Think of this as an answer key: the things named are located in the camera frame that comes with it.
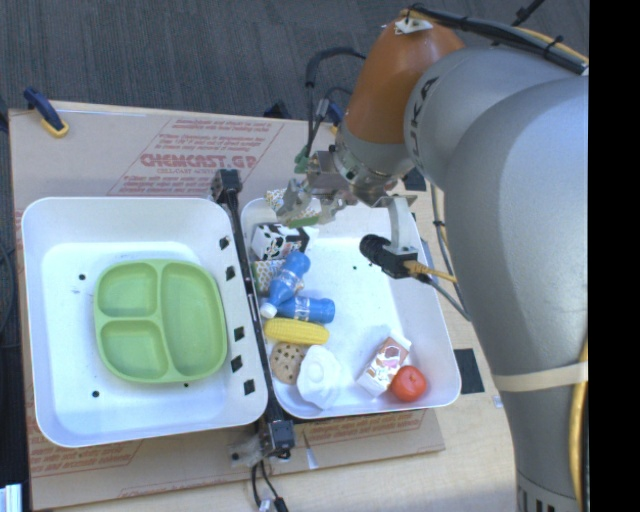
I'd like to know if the blue bottle with white cap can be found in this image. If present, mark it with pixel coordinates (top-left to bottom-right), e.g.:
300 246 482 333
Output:
259 250 313 320

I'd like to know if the white and green small carton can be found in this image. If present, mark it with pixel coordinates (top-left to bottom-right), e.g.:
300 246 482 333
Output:
263 187 324 230

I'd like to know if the brown cardboard board red print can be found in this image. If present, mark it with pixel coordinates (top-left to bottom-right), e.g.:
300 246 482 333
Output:
7 99 447 512

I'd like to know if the black block with thin wires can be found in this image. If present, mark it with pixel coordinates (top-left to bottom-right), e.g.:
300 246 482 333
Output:
210 168 244 202
266 418 297 452

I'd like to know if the black and white cow carton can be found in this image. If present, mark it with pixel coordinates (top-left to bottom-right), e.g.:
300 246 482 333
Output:
249 222 312 262

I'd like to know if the yellow corn cob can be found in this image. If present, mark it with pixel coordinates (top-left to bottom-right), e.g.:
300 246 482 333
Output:
262 316 331 347

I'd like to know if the green and orange packet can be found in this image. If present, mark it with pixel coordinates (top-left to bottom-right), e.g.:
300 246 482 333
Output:
250 258 287 297

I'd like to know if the black cylinder on white bracket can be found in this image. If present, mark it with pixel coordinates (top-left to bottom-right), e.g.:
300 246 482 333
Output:
358 194 434 280

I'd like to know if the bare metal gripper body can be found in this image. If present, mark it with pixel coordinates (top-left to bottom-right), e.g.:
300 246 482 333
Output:
303 148 401 208

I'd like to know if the brown chocolate chip biscuit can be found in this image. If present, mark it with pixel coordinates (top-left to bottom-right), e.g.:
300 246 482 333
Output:
268 341 308 386

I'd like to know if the green divided plate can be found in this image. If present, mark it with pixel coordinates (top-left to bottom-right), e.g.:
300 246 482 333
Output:
92 258 230 386

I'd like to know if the white fried egg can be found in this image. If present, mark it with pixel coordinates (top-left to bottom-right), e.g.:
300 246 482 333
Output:
295 344 344 411

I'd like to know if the red tomato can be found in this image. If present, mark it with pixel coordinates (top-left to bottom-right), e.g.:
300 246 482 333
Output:
389 364 428 404

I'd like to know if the white and pink carton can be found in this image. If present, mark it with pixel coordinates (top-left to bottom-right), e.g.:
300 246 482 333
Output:
355 335 413 399

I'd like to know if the blue bottle with silver label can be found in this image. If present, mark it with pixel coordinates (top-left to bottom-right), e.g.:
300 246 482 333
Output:
275 294 337 325

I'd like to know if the white plastic tray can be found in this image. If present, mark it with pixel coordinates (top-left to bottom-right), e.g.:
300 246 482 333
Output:
20 195 269 449
240 196 463 421

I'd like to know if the thin black and white rod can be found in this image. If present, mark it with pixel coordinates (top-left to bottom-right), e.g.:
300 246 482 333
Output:
225 192 282 426

